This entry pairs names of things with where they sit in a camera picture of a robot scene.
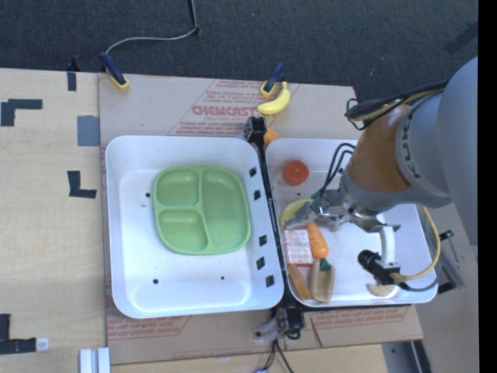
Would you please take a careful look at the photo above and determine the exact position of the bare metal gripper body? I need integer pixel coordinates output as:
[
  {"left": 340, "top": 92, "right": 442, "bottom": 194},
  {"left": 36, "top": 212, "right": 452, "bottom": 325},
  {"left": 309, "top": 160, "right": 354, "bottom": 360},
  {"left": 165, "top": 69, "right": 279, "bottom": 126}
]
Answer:
[{"left": 311, "top": 189, "right": 401, "bottom": 233}]

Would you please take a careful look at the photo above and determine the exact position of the yellow banana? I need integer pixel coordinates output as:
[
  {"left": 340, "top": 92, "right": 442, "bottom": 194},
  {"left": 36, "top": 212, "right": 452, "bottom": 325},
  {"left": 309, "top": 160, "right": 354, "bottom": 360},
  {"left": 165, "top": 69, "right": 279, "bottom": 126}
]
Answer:
[
  {"left": 256, "top": 81, "right": 292, "bottom": 117},
  {"left": 279, "top": 197, "right": 315, "bottom": 228}
]

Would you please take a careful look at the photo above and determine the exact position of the orange carrot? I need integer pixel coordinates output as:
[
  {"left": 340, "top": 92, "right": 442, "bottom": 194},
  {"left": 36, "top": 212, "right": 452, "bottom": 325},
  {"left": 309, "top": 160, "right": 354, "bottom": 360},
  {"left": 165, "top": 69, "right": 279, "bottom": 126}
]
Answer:
[{"left": 305, "top": 220, "right": 332, "bottom": 273}]

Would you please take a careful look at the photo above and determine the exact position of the red and white packet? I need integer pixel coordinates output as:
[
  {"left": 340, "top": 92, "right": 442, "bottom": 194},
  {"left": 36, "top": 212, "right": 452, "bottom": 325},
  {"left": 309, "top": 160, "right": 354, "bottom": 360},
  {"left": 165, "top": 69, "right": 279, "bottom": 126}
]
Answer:
[{"left": 283, "top": 228, "right": 315, "bottom": 268}]

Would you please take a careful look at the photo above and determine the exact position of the white plastic tray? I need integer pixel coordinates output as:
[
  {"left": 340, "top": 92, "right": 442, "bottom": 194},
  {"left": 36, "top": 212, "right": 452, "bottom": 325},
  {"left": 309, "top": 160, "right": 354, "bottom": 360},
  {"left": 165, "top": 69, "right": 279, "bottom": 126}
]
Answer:
[
  {"left": 265, "top": 138, "right": 440, "bottom": 309},
  {"left": 104, "top": 134, "right": 286, "bottom": 320}
]

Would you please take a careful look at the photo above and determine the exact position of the orange tomato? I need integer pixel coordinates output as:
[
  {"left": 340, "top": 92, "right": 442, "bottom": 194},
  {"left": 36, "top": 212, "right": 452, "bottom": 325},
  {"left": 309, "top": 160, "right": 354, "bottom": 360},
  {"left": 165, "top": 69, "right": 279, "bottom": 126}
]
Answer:
[{"left": 281, "top": 159, "right": 311, "bottom": 187}]

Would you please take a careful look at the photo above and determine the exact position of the tan bread bun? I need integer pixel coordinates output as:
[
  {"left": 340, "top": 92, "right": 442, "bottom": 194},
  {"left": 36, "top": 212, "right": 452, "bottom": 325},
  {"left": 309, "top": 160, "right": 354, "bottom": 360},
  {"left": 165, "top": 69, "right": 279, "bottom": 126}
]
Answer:
[{"left": 308, "top": 258, "right": 336, "bottom": 304}]

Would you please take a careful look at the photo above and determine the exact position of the beige biscuit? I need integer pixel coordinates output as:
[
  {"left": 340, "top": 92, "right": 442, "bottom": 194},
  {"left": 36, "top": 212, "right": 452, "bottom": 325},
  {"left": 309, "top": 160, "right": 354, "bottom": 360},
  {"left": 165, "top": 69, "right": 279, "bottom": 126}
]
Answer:
[{"left": 366, "top": 282, "right": 399, "bottom": 299}]

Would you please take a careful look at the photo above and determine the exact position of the green divided plate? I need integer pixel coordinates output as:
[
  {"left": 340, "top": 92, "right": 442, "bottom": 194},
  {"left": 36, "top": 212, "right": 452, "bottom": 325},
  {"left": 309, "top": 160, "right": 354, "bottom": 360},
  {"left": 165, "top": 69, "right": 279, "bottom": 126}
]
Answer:
[{"left": 152, "top": 165, "right": 252, "bottom": 256}]

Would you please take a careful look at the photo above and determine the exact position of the brown cardboard board red print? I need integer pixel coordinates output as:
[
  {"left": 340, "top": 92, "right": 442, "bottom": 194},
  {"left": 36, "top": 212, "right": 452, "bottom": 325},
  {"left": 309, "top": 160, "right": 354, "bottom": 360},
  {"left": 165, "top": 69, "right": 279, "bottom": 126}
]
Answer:
[{"left": 97, "top": 71, "right": 425, "bottom": 365}]

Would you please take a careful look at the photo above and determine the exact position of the black cylinder on white bracket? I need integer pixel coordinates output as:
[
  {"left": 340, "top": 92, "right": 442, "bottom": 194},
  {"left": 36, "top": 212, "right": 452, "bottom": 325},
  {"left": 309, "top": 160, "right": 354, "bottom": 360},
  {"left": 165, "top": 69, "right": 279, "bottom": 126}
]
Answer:
[{"left": 356, "top": 223, "right": 402, "bottom": 287}]

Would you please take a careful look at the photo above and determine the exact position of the black block with thin wires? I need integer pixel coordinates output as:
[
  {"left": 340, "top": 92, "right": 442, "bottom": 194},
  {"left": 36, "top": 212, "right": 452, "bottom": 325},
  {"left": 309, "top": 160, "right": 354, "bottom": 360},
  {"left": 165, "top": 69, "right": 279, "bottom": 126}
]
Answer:
[
  {"left": 254, "top": 305, "right": 306, "bottom": 342},
  {"left": 242, "top": 116, "right": 269, "bottom": 144}
]

